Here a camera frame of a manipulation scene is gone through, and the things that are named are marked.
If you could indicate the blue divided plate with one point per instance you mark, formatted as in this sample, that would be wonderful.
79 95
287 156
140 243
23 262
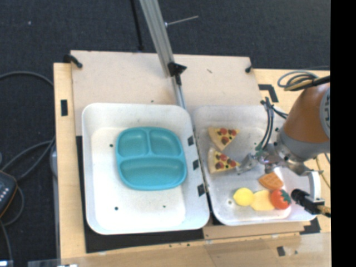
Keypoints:
151 160

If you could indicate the orange toy waffle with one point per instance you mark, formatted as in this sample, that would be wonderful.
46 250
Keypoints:
270 181

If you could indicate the yellow toy lemon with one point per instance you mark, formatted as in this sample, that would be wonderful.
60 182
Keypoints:
243 197

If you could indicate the pale yellow toy food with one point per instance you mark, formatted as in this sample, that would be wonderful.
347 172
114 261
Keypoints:
262 202

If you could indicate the toy pizza slice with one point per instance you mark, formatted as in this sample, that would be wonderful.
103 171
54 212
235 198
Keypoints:
222 138
221 163

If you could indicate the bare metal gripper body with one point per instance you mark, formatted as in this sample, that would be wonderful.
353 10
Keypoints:
274 157

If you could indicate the red toy tomato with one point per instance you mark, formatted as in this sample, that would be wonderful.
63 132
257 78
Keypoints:
279 199

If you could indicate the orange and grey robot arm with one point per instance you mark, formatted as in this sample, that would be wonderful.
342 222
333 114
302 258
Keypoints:
304 118

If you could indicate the black cylinder on white bracket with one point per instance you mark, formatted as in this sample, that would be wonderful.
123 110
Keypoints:
306 199

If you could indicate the white plastic tray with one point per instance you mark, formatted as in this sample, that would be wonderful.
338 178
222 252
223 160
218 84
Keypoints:
139 210
231 182

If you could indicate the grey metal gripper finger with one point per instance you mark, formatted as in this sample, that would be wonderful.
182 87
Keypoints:
251 158
242 166

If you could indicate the pale wood board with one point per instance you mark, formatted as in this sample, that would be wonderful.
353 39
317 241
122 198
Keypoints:
125 76

